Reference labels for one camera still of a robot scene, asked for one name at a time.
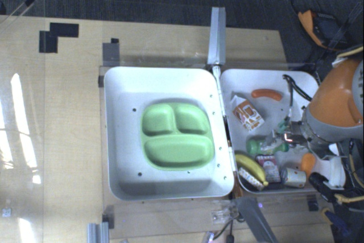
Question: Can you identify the pale wood board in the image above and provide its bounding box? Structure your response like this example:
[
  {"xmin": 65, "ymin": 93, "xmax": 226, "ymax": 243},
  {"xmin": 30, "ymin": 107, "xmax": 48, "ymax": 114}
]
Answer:
[{"xmin": 99, "ymin": 19, "xmax": 335, "ymax": 243}]

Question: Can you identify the white plastic tray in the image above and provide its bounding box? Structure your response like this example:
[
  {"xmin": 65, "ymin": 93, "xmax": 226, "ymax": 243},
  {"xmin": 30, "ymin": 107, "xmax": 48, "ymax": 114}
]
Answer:
[
  {"xmin": 220, "ymin": 68, "xmax": 324, "ymax": 195},
  {"xmin": 103, "ymin": 66, "xmax": 235, "ymax": 202}
]

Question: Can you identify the green bottle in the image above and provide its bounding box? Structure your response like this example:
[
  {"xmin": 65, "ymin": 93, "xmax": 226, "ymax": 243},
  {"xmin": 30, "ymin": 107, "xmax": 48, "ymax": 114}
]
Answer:
[{"xmin": 246, "ymin": 135, "xmax": 290, "ymax": 156}]

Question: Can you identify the white patterned packet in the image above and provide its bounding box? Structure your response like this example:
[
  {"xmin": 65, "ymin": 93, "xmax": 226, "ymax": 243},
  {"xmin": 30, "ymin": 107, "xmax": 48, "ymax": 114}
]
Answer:
[{"xmin": 238, "ymin": 167, "xmax": 265, "ymax": 192}]

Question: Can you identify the orange sausage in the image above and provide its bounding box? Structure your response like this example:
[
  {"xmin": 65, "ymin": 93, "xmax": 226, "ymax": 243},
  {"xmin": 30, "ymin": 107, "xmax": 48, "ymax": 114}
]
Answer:
[{"xmin": 251, "ymin": 89, "xmax": 283, "ymax": 102}]

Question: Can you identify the orange and white carton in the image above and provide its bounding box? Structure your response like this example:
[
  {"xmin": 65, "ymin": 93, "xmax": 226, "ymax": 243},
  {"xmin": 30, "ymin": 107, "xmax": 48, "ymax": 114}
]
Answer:
[{"xmin": 230, "ymin": 91, "xmax": 266, "ymax": 133}]

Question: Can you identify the green divided plate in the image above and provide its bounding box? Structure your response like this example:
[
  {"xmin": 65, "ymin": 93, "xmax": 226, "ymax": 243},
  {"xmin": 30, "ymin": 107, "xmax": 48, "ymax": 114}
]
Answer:
[{"xmin": 140, "ymin": 102, "xmax": 216, "ymax": 171}]

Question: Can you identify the black cylinder on white bracket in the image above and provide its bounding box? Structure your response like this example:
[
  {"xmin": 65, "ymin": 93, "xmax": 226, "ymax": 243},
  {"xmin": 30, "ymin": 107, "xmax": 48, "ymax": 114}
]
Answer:
[{"xmin": 308, "ymin": 155, "xmax": 347, "ymax": 203}]

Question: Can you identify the dark pink packet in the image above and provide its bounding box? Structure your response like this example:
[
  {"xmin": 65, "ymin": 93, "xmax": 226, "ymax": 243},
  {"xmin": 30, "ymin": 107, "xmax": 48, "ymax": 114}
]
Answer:
[{"xmin": 255, "ymin": 154, "xmax": 282, "ymax": 184}]

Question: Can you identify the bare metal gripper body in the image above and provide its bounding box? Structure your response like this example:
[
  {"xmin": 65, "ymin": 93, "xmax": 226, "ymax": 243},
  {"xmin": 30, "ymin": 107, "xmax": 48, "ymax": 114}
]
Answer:
[{"xmin": 283, "ymin": 121, "xmax": 313, "ymax": 152}]

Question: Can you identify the white can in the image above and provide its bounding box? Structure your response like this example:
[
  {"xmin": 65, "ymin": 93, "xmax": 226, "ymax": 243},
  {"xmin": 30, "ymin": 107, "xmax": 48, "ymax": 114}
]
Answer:
[{"xmin": 280, "ymin": 167, "xmax": 308, "ymax": 189}]

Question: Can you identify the yellow banana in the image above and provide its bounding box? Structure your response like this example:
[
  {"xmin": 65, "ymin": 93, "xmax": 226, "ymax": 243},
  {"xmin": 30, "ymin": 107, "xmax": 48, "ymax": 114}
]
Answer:
[{"xmin": 234, "ymin": 153, "xmax": 270, "ymax": 187}]

